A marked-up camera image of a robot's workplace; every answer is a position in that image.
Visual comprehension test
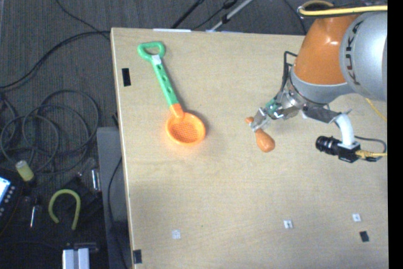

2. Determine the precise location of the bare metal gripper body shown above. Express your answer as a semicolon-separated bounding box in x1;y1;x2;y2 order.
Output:
266;86;309;120

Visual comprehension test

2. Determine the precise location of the orange toy chicken drumstick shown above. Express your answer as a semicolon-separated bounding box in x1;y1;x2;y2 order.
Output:
244;116;276;154

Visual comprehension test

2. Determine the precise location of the green and orange sieve scoop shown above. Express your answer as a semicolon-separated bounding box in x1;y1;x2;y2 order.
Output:
137;40;207;146

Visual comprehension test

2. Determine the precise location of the yellow-green curved tube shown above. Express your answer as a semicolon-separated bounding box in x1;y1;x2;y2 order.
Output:
48;188;82;231

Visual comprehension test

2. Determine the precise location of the small pale yellow bottle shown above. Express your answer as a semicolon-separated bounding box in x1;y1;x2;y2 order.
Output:
15;160;35;182

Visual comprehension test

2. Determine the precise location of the black cylinder on white bracket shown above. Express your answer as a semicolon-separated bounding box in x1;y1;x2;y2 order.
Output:
315;112;361;164

